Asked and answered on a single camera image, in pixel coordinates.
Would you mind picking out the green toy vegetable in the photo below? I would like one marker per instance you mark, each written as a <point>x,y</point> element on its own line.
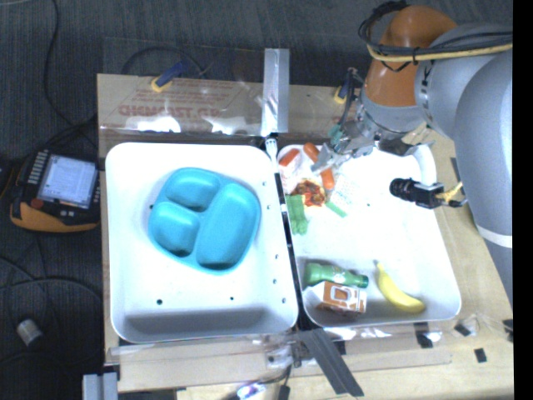
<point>297,217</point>

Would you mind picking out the brown cardboard board red print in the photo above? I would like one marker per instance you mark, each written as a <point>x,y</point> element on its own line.
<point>470,348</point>

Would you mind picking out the orange sausage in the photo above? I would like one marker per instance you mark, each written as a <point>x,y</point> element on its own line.
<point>289,157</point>

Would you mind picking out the orange and white carton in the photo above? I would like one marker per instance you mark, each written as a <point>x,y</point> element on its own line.
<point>343,297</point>

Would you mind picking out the small green strip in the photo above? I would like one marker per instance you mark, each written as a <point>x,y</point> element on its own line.
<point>335,209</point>

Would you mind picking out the white plastic tray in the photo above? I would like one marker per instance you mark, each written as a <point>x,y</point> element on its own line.
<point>395,240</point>
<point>200,306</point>

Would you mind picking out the yellow banana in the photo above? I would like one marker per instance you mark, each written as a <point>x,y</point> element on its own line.
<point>397,294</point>

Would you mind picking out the black cylinder on white bracket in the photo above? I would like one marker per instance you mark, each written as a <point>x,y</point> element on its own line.
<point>416,192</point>

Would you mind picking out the white packet with blue print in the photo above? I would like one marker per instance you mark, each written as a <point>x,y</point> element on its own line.
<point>345,192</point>

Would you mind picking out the green bottle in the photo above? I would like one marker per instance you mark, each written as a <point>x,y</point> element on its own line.
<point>329,274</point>

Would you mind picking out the blue divided plate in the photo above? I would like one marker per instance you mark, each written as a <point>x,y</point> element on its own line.
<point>225,223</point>

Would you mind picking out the small grey can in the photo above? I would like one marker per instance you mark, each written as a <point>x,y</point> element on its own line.
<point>29,331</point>

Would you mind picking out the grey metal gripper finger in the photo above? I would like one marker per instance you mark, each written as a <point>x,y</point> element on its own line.
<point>340,158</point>
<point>322,161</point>

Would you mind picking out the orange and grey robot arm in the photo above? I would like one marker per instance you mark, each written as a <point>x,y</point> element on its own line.
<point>479,111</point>

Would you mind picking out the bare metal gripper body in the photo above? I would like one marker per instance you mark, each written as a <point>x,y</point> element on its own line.
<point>357,136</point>

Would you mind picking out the pizza slice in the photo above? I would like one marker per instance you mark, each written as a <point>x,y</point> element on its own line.
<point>310,192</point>

